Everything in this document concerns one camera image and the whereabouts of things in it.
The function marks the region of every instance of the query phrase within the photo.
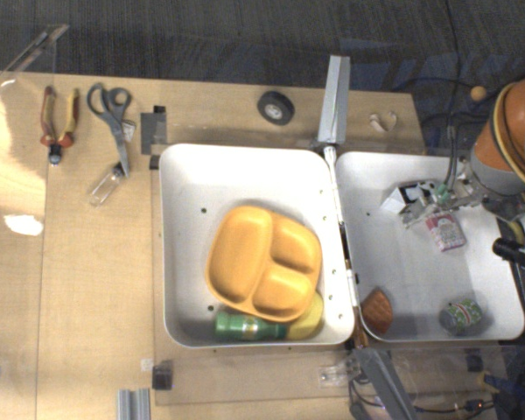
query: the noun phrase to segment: black tire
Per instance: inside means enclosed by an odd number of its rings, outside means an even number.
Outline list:
[[[261,116],[272,124],[284,126],[288,124],[294,116],[294,105],[283,94],[278,92],[267,92],[257,103],[257,108]]]

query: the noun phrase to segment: small round orange object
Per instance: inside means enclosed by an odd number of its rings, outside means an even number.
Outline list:
[[[487,97],[487,89],[482,86],[475,86],[471,89],[471,98],[474,102],[481,102]]]

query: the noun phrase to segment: wooden table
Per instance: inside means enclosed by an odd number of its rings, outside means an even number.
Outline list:
[[[140,154],[138,129],[128,148],[131,178],[101,208],[89,205],[90,190],[117,161],[107,125],[85,104],[98,81],[132,93],[126,117],[137,123],[140,113],[166,106],[171,141],[179,140],[177,132],[194,137],[204,131],[206,137],[222,129],[231,142],[235,130],[270,141],[310,139],[324,94],[277,88],[296,107],[285,127],[257,113],[258,98],[269,90],[263,86],[27,73],[0,97],[0,419],[115,418],[119,389],[151,385],[158,291],[152,274],[154,171]],[[58,95],[59,130],[70,91],[78,88],[82,96],[75,144],[55,168],[39,144],[47,84]],[[351,92],[349,101],[349,137],[383,150],[424,147],[409,95]],[[392,132],[368,125],[371,113],[389,120],[390,110],[399,119]],[[43,223],[43,233],[10,231],[4,216],[21,214]],[[151,413],[154,419],[351,418],[347,399],[338,397],[173,406],[156,406],[152,397]]]

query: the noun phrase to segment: green can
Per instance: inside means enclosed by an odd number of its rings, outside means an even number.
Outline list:
[[[471,298],[449,303],[439,313],[439,323],[451,335],[465,334],[482,319],[482,308]]]

